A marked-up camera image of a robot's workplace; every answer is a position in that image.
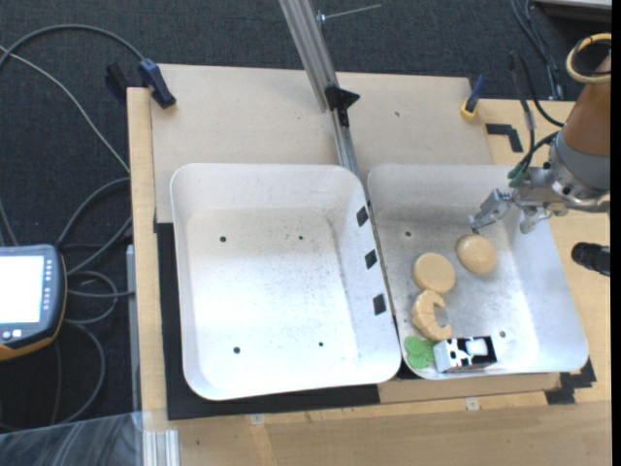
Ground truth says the beige flat round biscuit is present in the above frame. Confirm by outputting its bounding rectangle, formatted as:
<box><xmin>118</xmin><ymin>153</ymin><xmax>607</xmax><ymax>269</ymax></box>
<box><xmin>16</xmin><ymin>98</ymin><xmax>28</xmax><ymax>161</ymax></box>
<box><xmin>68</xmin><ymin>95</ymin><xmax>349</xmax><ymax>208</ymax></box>
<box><xmin>411</xmin><ymin>251</ymin><xmax>458</xmax><ymax>296</ymax></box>

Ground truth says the beige domed round bun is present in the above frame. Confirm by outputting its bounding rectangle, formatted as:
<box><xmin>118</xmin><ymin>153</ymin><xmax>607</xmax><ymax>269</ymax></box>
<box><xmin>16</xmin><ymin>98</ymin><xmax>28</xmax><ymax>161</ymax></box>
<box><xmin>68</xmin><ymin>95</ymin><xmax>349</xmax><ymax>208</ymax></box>
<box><xmin>454</xmin><ymin>233</ymin><xmax>499</xmax><ymax>276</ymax></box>

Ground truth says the black cylinder on white bracket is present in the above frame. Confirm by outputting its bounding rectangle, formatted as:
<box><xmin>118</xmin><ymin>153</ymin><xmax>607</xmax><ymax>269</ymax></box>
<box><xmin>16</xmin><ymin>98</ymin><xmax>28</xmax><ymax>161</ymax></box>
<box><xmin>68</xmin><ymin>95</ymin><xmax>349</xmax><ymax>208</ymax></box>
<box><xmin>571</xmin><ymin>241</ymin><xmax>612</xmax><ymax>278</ymax></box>

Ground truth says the pale wood flat board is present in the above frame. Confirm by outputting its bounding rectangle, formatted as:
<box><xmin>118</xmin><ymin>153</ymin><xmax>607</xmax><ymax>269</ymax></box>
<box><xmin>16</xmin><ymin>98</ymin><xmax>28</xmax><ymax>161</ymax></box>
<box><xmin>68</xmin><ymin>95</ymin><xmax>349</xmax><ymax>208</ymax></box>
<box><xmin>148</xmin><ymin>63</ymin><xmax>564</xmax><ymax>405</ymax></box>

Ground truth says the green lettuce leaf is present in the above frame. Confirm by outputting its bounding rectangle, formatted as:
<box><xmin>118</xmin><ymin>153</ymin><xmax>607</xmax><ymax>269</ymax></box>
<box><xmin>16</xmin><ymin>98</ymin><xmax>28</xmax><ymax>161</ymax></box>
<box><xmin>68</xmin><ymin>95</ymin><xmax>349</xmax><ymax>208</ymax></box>
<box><xmin>404</xmin><ymin>335</ymin><xmax>437</xmax><ymax>369</ymax></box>

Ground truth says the black and white milk carton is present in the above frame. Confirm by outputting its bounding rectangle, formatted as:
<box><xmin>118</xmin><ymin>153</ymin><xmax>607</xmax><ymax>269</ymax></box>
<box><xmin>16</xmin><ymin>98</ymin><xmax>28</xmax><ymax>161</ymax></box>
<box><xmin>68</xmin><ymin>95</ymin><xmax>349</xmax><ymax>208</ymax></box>
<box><xmin>432</xmin><ymin>335</ymin><xmax>499</xmax><ymax>374</ymax></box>

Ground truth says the beige croissant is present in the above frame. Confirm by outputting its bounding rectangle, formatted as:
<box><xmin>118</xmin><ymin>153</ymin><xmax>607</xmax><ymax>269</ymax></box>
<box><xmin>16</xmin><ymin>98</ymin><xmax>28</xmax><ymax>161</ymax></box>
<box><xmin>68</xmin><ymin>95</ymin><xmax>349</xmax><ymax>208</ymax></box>
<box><xmin>409</xmin><ymin>288</ymin><xmax>454</xmax><ymax>343</ymax></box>

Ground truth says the white plastic tray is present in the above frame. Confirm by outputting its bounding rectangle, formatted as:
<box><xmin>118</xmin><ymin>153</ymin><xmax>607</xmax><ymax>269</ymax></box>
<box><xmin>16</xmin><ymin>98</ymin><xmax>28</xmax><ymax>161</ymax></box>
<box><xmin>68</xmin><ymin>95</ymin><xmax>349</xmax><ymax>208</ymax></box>
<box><xmin>366</xmin><ymin>162</ymin><xmax>590</xmax><ymax>382</ymax></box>
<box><xmin>169</xmin><ymin>162</ymin><xmax>404</xmax><ymax>402</ymax></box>

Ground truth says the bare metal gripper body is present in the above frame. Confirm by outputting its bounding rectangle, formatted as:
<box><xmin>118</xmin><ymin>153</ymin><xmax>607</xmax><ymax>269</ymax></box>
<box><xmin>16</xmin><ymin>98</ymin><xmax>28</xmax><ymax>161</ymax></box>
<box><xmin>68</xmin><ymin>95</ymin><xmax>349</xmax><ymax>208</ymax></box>
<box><xmin>510</xmin><ymin>164</ymin><xmax>612</xmax><ymax>216</ymax></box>

